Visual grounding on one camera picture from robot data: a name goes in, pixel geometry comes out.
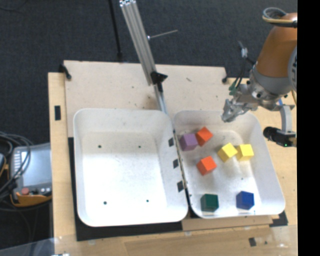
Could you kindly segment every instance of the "toy block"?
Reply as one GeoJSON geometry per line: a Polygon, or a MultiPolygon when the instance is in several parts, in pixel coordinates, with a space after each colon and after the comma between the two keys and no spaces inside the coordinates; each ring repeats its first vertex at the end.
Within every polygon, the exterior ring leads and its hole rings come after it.
{"type": "Polygon", "coordinates": [[[198,146],[198,141],[194,133],[183,134],[179,140],[182,151],[191,151],[198,146]]]}
{"type": "Polygon", "coordinates": [[[238,153],[236,148],[231,144],[228,143],[224,145],[219,151],[218,156],[222,159],[223,162],[226,162],[228,159],[232,158],[238,153]]]}
{"type": "Polygon", "coordinates": [[[239,161],[247,161],[255,155],[251,144],[241,144],[236,150],[238,153],[235,156],[239,161]]]}
{"type": "Polygon", "coordinates": [[[202,147],[208,140],[213,137],[213,134],[206,127],[203,127],[195,134],[195,136],[198,144],[202,147]]]}
{"type": "Polygon", "coordinates": [[[219,199],[216,194],[204,194],[200,202],[201,210],[204,212],[214,212],[219,208],[219,199]]]}
{"type": "Polygon", "coordinates": [[[255,205],[255,197],[253,193],[241,191],[236,195],[236,207],[249,210],[255,205]]]}
{"type": "Polygon", "coordinates": [[[214,169],[217,167],[217,164],[211,156],[207,156],[207,157],[201,159],[196,164],[196,167],[198,168],[199,172],[204,176],[208,173],[213,172],[214,169]]]}

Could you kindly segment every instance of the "metal pole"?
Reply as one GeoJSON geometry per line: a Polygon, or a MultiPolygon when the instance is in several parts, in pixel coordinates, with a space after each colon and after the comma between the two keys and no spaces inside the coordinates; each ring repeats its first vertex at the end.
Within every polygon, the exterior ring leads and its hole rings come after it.
{"type": "Polygon", "coordinates": [[[120,0],[120,7],[129,29],[135,51],[138,55],[142,69],[149,85],[154,86],[155,97],[158,107],[164,113],[167,112],[167,107],[164,100],[161,82],[154,83],[151,74],[157,72],[155,61],[150,49],[148,37],[140,17],[139,9],[136,0],[120,0]]]}

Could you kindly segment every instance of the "white bin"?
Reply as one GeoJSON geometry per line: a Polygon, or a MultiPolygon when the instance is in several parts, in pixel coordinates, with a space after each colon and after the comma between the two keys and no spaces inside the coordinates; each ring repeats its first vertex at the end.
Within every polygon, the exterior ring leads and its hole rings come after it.
{"type": "Polygon", "coordinates": [[[174,117],[178,138],[185,133],[196,133],[204,126],[213,133],[202,147],[180,151],[193,211],[205,219],[280,214],[285,209],[285,199],[259,121],[249,112],[230,123],[223,122],[221,115],[222,111],[182,111],[174,117]],[[233,156],[223,162],[217,152],[227,143],[235,147],[251,144],[254,156],[247,161],[238,161],[233,156]],[[202,176],[196,164],[207,156],[212,156],[217,168],[202,176]],[[236,195],[240,191],[254,194],[255,203],[251,209],[237,208],[236,195]],[[216,211],[201,210],[203,194],[218,195],[216,211]]]}
{"type": "Polygon", "coordinates": [[[186,216],[173,126],[166,114],[82,109],[73,127],[77,210],[86,225],[167,223],[186,216]]]}

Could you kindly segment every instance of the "wooden platform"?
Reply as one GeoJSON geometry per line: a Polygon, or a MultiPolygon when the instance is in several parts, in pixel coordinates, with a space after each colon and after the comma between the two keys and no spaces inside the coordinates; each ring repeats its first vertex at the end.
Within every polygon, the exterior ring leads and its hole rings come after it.
{"type": "MultiPolygon", "coordinates": [[[[75,112],[83,108],[156,109],[157,104],[154,90],[147,85],[140,64],[85,61],[65,61],[64,64],[72,76],[71,80],[65,79],[63,73],[48,74],[53,230],[57,254],[193,255],[192,252],[201,252],[201,255],[212,255],[213,252],[232,252],[230,255],[243,255],[245,251],[237,252],[245,249],[248,250],[246,255],[257,255],[258,245],[261,250],[271,252],[277,248],[274,247],[276,243],[287,240],[291,241],[287,250],[295,252],[298,246],[297,149],[283,148],[270,141],[266,143],[286,201],[288,226],[283,229],[269,227],[279,216],[209,220],[187,216],[182,221],[183,231],[180,232],[78,242],[68,148],[68,137],[73,136],[75,112]],[[251,246],[249,238],[255,238],[257,245],[251,246]]],[[[228,85],[221,82],[226,75],[223,67],[156,67],[159,73],[168,75],[163,86],[170,118],[181,110],[222,110],[225,99],[230,98],[228,85]]],[[[294,104],[294,100],[290,95],[283,103],[294,104]]],[[[280,113],[263,108],[253,113],[261,127],[281,128],[280,113]]],[[[293,130],[296,131],[296,108],[292,111],[292,119],[293,130]]]]}

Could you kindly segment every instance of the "purple cube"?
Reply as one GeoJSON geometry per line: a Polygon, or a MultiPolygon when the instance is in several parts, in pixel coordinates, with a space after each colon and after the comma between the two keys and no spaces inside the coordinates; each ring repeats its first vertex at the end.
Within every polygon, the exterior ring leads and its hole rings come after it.
{"type": "Polygon", "coordinates": [[[179,142],[182,151],[191,151],[198,146],[198,141],[194,133],[186,133],[182,135],[179,142]]]}

